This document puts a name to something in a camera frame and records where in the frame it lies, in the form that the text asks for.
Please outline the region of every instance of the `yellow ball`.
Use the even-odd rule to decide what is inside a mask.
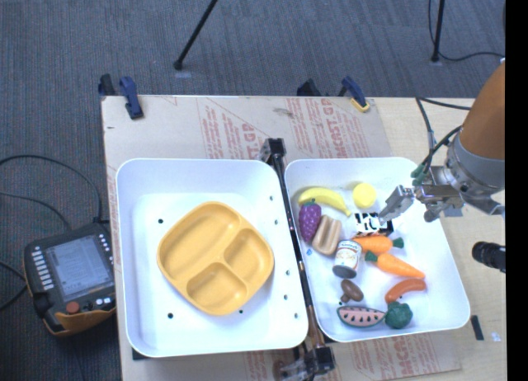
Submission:
[[[352,191],[357,208],[369,208],[376,202],[376,189],[369,183],[360,183]]]

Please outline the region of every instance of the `toy banana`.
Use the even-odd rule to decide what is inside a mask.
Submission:
[[[311,200],[314,200],[316,204],[326,204],[335,209],[339,209],[345,213],[347,217],[352,214],[347,208],[347,204],[345,204],[343,197],[336,191],[328,189],[327,187],[310,187],[300,194],[297,201],[299,202],[299,205],[302,205]]]

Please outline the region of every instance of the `red button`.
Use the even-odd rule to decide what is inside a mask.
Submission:
[[[68,302],[66,304],[66,311],[72,315],[74,313],[77,313],[81,310],[81,305],[78,304],[78,302]]]

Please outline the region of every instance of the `purple grapes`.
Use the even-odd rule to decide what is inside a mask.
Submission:
[[[311,242],[321,220],[321,207],[315,202],[304,204],[299,211],[299,230],[306,242]]]

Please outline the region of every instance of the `yellow plate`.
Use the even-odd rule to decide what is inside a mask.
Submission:
[[[215,201],[178,220],[159,242],[157,258],[167,280],[211,315],[240,309],[274,266],[266,239],[236,210]]]

